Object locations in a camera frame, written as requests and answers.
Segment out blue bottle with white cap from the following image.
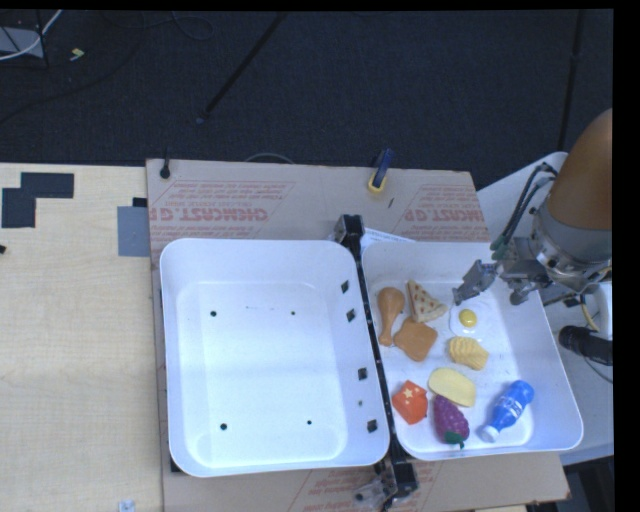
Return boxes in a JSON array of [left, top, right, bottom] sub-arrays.
[[480, 379, 536, 444]]

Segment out orange toast slice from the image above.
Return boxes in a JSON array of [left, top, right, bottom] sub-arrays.
[[392, 316, 440, 363]]

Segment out black block with thin wires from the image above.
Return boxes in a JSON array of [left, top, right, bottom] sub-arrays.
[[332, 213, 365, 247], [373, 458, 420, 507]]

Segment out white paper slip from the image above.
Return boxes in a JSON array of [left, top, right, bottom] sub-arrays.
[[363, 226, 417, 247]]

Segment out purple grapes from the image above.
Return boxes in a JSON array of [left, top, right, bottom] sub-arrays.
[[432, 394, 472, 450]]

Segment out pale yellow potato slice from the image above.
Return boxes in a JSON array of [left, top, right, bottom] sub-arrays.
[[427, 367, 478, 408]]

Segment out thin black rod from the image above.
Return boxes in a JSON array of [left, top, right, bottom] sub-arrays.
[[348, 238, 407, 469]]

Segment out white plastic tray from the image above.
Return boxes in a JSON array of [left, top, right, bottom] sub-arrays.
[[158, 237, 392, 479], [359, 240, 585, 462]]

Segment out black cylinder on white bracket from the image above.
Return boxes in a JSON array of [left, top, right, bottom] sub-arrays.
[[558, 280, 614, 367]]

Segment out brown cardboard board red print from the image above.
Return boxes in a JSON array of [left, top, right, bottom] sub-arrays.
[[144, 158, 572, 512]]

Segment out brown chicken drumstick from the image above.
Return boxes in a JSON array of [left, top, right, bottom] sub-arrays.
[[376, 285, 407, 348]]

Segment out orange carton with yellow star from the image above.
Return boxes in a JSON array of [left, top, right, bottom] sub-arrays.
[[390, 379, 430, 427]]

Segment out pizza slice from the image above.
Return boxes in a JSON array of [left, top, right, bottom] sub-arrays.
[[405, 278, 449, 324]]

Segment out white fried egg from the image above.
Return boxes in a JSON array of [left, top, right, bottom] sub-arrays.
[[447, 298, 494, 342]]

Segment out yellow ridged corn piece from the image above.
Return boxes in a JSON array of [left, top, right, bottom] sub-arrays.
[[447, 335, 491, 372]]

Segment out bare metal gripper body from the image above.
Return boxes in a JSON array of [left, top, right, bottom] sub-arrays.
[[497, 235, 612, 302]]

